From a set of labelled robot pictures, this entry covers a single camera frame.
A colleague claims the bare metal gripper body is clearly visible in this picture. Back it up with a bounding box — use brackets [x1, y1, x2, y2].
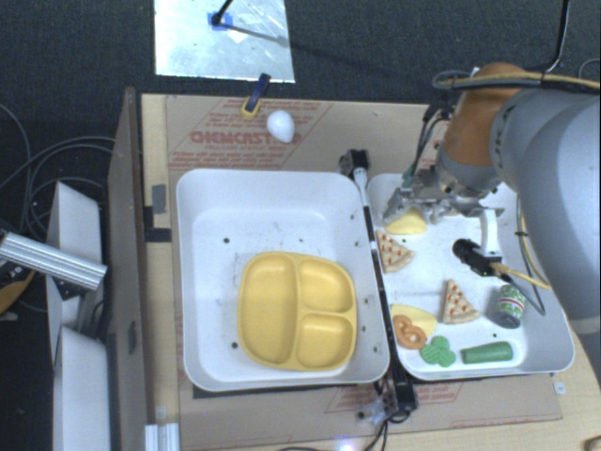
[402, 167, 506, 217]

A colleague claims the yellow half-round slice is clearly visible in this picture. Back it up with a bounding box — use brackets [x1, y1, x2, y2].
[384, 208, 429, 237]
[390, 303, 439, 340]

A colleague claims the thin black and white rod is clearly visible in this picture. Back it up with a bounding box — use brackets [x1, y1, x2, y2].
[354, 166, 401, 394]

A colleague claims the pizza slice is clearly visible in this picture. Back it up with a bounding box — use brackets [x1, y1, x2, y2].
[375, 229, 417, 274]
[439, 278, 482, 325]

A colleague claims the white plastic tray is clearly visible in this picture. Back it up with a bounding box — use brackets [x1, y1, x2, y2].
[176, 167, 392, 393]
[365, 172, 577, 382]

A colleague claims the brown cardboard board red print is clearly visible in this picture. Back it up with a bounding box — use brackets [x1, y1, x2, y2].
[163, 94, 564, 441]

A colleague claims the green and white can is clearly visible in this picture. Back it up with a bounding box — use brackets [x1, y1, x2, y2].
[489, 284, 529, 330]

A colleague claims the orange pretzel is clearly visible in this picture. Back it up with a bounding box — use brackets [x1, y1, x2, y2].
[392, 314, 428, 351]

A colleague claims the green broccoli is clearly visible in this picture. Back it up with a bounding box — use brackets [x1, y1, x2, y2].
[419, 335, 458, 368]

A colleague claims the white egg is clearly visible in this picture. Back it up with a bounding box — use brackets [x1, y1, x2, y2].
[266, 109, 297, 146]

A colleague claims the green cylinder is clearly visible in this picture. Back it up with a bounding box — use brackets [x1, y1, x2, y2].
[459, 340, 515, 365]

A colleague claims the yellow divided plate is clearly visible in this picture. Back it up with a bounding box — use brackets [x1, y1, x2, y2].
[237, 250, 359, 373]

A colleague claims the black cylinder on white bracket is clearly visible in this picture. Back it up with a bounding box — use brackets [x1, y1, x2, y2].
[452, 207, 506, 277]

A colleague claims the black block with thin wires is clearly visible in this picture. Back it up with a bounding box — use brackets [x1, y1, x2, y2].
[338, 148, 372, 179]
[378, 377, 420, 416]

